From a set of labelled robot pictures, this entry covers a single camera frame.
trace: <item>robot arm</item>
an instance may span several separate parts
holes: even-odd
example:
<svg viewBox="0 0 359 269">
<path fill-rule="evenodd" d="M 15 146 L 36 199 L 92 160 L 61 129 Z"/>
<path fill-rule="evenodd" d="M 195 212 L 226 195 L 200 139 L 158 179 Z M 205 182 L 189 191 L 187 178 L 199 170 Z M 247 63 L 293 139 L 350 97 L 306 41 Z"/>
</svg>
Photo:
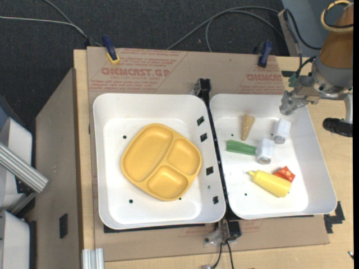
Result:
<svg viewBox="0 0 359 269">
<path fill-rule="evenodd" d="M 346 7 L 335 25 L 328 25 L 325 15 L 337 4 Z M 313 63 L 309 75 L 300 76 L 300 68 L 290 79 L 293 90 L 284 92 L 279 107 L 283 115 L 293 114 L 308 103 L 316 104 L 319 99 L 344 100 L 346 119 L 328 118 L 323 126 L 331 132 L 353 136 L 353 97 L 349 92 L 353 86 L 353 17 L 354 3 L 346 0 L 335 1 L 323 11 L 321 22 L 330 33 L 319 55 L 306 61 Z"/>
</svg>

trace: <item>wooden table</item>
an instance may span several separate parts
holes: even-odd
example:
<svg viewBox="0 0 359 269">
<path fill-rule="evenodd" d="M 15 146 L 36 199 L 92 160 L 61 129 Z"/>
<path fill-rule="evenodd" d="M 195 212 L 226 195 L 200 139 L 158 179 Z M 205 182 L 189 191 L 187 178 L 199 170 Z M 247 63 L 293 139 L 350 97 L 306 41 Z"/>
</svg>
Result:
<svg viewBox="0 0 359 269">
<path fill-rule="evenodd" d="M 277 62 L 280 70 L 294 71 L 297 68 L 297 58 L 291 57 L 277 57 Z M 76 158 L 71 157 L 72 152 L 64 154 L 66 160 L 74 168 L 74 173 L 71 174 L 71 180 L 67 183 L 68 195 L 67 198 L 71 200 L 74 196 L 77 198 L 77 203 L 59 201 L 61 204 L 54 205 L 49 201 L 51 196 L 59 193 L 59 185 L 65 178 L 65 175 L 57 180 L 54 177 L 53 187 L 49 186 L 47 193 L 43 193 L 37 197 L 36 206 L 28 218 L 38 221 L 38 268 L 65 268 L 71 263 L 79 263 L 79 256 L 82 249 L 95 249 L 95 233 L 94 233 L 94 205 L 93 205 L 93 184 L 91 178 L 91 154 L 90 154 L 90 135 L 89 135 L 89 100 L 88 100 L 88 76 L 87 76 L 87 57 L 85 50 L 74 51 L 74 69 L 76 71 L 76 78 L 73 79 L 73 84 L 68 82 L 65 85 L 60 85 L 55 97 L 51 98 L 42 112 L 36 119 L 36 135 L 39 139 L 45 141 L 46 137 L 51 137 L 50 129 L 44 133 L 45 129 L 52 127 L 71 129 L 71 124 L 75 126 L 72 128 L 75 136 L 70 138 L 71 142 L 76 148 Z M 66 88 L 72 89 L 72 93 L 66 92 Z M 61 101 L 67 103 L 71 107 L 71 101 L 74 104 L 74 110 L 65 114 L 66 105 L 62 105 Z M 58 124 L 54 125 L 50 122 L 52 113 L 64 114 L 68 119 L 64 122 L 58 119 Z M 235 268 L 353 268 L 353 259 L 349 256 L 348 251 L 353 251 L 353 155 L 352 155 L 352 138 L 342 137 L 331 134 L 322 128 L 322 122 L 326 117 L 343 117 L 345 107 L 343 102 L 320 100 L 317 105 L 309 105 L 309 111 L 314 125 L 317 139 L 321 146 L 321 150 L 333 182 L 337 199 L 341 201 L 343 213 L 346 220 L 343 224 L 334 225 L 334 234 L 329 235 L 330 243 L 327 245 L 315 245 L 305 247 L 290 247 L 278 249 L 264 249 L 255 251 L 238 251 L 233 252 L 233 261 Z M 44 174 L 47 171 L 53 171 L 56 165 L 45 165 L 47 147 L 41 148 L 43 143 L 39 142 L 39 149 L 36 148 L 36 162 L 39 165 L 38 170 Z M 66 152 L 65 149 L 57 150 L 55 153 L 51 152 L 48 155 L 60 155 Z M 58 233 L 54 233 L 55 229 L 43 229 L 49 220 L 50 212 L 56 211 L 53 214 L 54 218 L 59 218 L 62 214 L 55 208 L 65 208 L 61 212 L 73 212 L 76 215 L 72 220 L 72 229 L 68 233 L 68 241 L 63 238 L 58 239 Z M 44 209 L 48 210 L 49 215 L 41 215 Z M 56 236 L 56 241 L 53 245 L 48 245 L 50 241 L 45 241 L 49 235 Z M 218 258 L 218 253 L 211 254 L 197 254 L 179 257 L 163 257 L 151 259 L 136 259 L 129 261 L 114 261 L 106 262 L 106 269 L 115 268 L 201 268 L 202 265 L 213 265 Z M 217 268 L 230 268 L 229 254 L 223 253 L 221 261 Z"/>
</svg>

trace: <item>red object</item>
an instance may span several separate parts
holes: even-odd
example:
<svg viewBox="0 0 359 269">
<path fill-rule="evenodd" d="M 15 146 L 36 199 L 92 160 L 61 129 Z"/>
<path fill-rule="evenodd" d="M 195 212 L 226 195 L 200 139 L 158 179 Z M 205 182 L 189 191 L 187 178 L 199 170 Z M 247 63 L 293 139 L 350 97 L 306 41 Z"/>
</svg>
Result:
<svg viewBox="0 0 359 269">
<path fill-rule="evenodd" d="M 274 175 L 284 178 L 290 182 L 292 182 L 294 177 L 296 177 L 295 174 L 292 173 L 286 166 L 282 169 L 279 169 L 276 173 L 274 173 Z"/>
</svg>

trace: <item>yellow divided plate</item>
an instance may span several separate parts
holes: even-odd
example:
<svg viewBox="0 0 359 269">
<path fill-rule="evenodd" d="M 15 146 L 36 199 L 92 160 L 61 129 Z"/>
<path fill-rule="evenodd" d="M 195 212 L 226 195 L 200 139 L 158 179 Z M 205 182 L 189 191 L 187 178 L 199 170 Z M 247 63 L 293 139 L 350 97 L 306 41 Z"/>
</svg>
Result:
<svg viewBox="0 0 359 269">
<path fill-rule="evenodd" d="M 165 201 L 179 199 L 202 166 L 198 148 L 163 124 L 145 126 L 127 146 L 121 168 L 134 185 Z"/>
</svg>

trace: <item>yellow toy bottle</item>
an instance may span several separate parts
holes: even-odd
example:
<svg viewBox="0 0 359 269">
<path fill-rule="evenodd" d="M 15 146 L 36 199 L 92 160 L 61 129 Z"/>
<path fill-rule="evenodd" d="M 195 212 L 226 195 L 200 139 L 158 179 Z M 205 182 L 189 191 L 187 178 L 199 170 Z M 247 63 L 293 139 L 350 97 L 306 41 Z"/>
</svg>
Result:
<svg viewBox="0 0 359 269">
<path fill-rule="evenodd" d="M 285 197 L 291 188 L 290 181 L 270 173 L 266 173 L 265 171 L 250 171 L 249 174 L 252 175 L 253 181 L 256 184 L 262 186 L 278 197 Z"/>
</svg>

